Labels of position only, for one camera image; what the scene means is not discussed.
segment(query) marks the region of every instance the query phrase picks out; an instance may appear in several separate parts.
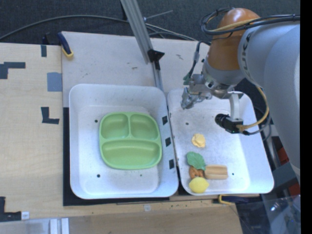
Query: green plate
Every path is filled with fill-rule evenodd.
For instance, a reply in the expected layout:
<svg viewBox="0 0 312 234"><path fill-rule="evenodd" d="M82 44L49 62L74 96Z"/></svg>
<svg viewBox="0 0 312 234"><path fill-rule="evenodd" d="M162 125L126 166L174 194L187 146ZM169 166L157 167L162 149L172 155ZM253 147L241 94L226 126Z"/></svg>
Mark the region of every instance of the green plate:
<svg viewBox="0 0 312 234"><path fill-rule="evenodd" d="M162 154L156 121L136 112L105 115L99 126L99 147L108 166L123 170L151 168L160 162Z"/></svg>

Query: table surface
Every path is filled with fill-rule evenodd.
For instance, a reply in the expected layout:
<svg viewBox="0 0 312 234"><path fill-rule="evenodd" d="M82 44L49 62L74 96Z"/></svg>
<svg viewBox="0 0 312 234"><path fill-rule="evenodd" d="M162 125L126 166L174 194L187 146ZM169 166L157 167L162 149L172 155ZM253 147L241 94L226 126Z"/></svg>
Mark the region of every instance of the table surface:
<svg viewBox="0 0 312 234"><path fill-rule="evenodd" d="M74 42L76 34L67 34L69 41ZM83 37L98 37L83 34ZM107 41L117 39L116 36L101 35ZM134 37L121 37L119 40L134 44ZM155 50L166 54L160 61L164 92L182 87L182 78L193 63L196 42L182 40L152 39ZM8 78L0 79L0 196L6 197L6 212L29 212L30 218L69 217L83 215L103 215L121 213L141 213L146 206L151 211L174 211L191 209L210 209L224 215L220 204L213 204L217 196L196 197L179 195L170 197L169 201L139 202L124 204L102 204L90 206L63 206L63 106L65 93L49 92L47 74L62 74L62 68L68 66L70 60L62 54L60 46L46 46L46 57L41 56L41 46L32 44L1 43L0 64L5 62L25 62L25 69L8 69ZM202 46L201 58L206 56L208 46ZM74 50L74 58L79 59L79 49ZM143 85L153 86L152 70L144 70L146 64L143 57L136 55L127 59L124 68L134 73L136 85L142 78ZM118 69L124 59L117 58L113 69ZM123 78L103 80L107 84L129 84ZM49 118L58 118L58 124L42 122L41 107L49 107ZM233 223L240 226L239 219L234 217Z"/></svg>

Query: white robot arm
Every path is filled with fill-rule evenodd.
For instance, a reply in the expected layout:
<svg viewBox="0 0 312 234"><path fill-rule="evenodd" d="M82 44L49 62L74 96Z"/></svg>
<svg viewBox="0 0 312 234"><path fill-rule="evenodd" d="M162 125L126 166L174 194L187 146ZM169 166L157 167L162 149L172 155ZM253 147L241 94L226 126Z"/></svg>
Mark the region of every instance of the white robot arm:
<svg viewBox="0 0 312 234"><path fill-rule="evenodd" d="M207 23L220 14L225 15L218 28L208 30ZM202 18L202 31L213 35L213 40L201 74L191 71L184 78L188 87L181 107L191 108L212 96L228 99L247 78L263 89L300 183L300 15L261 18L243 8L220 9ZM243 133L241 119L219 116L216 122L231 133Z"/></svg>

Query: toy lemon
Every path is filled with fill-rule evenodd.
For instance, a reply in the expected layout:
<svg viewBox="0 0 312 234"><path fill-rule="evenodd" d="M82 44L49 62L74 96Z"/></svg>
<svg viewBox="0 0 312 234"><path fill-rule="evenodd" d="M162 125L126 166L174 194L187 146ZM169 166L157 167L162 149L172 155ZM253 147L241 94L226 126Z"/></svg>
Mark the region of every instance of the toy lemon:
<svg viewBox="0 0 312 234"><path fill-rule="evenodd" d="M189 187L194 193L203 193L208 188L208 186L208 181L202 177L195 177L189 183Z"/></svg>

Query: white tray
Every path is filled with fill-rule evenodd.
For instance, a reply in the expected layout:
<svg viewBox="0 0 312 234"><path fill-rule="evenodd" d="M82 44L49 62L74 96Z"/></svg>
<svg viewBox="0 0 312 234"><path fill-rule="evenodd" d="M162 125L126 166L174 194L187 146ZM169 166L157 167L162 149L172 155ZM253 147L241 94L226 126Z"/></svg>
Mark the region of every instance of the white tray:
<svg viewBox="0 0 312 234"><path fill-rule="evenodd" d="M104 163L99 150L100 121L108 113L122 111L147 113L156 120L162 142L162 158L156 166L118 170ZM171 128L166 97L161 90L79 84L69 93L69 116L70 185L75 195L83 199L169 197L177 191ZM163 117L167 117L167 123L163 123Z"/></svg>
<svg viewBox="0 0 312 234"><path fill-rule="evenodd" d="M244 136L230 134L215 123L217 114L230 114L227 99L213 97L195 104L191 109L180 106L183 89L170 91L168 108L174 137L175 152L183 188L192 195L220 194L264 194L272 190L274 180L263 146L261 135ZM250 98L243 95L240 101L240 116L244 124L256 122ZM258 130L258 126L248 129ZM201 133L206 139L206 147L198 148L191 143L193 134ZM209 187L202 194L189 188L191 181L186 154L197 152L204 157L206 164L223 164L228 167L226 180L208 180Z"/></svg>

